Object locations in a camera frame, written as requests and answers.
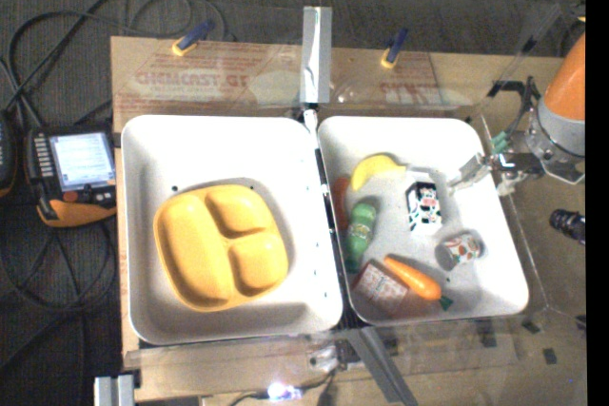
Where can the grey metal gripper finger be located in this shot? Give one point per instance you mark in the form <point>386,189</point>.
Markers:
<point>460,181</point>
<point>475,165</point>

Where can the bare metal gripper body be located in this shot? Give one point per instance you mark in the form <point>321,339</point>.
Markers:
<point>523,164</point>

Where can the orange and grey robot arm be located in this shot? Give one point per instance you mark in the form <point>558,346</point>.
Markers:
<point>566,76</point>

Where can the cow print white carton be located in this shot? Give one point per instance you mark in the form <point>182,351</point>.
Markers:
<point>424,206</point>

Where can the small white printed can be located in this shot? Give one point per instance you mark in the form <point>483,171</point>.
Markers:
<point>461,249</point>

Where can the white plastic tray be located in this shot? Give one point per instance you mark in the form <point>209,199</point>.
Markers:
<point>485,261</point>
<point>228,147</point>

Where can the yellow banana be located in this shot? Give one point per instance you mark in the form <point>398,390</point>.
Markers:
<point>371,168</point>

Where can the orange carrot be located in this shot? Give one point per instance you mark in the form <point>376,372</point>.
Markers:
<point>416,281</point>

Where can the green plastic bottle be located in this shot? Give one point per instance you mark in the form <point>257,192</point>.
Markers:
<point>360,230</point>

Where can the red sausage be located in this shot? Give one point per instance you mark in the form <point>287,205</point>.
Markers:
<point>340,202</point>

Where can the brown printed packet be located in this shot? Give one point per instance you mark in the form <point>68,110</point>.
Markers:
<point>380,290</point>

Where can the yellow divided plate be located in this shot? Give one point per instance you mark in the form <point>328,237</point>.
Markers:
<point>209,252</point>

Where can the brown cardboard board red print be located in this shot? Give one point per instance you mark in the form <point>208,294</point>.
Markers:
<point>143,90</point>

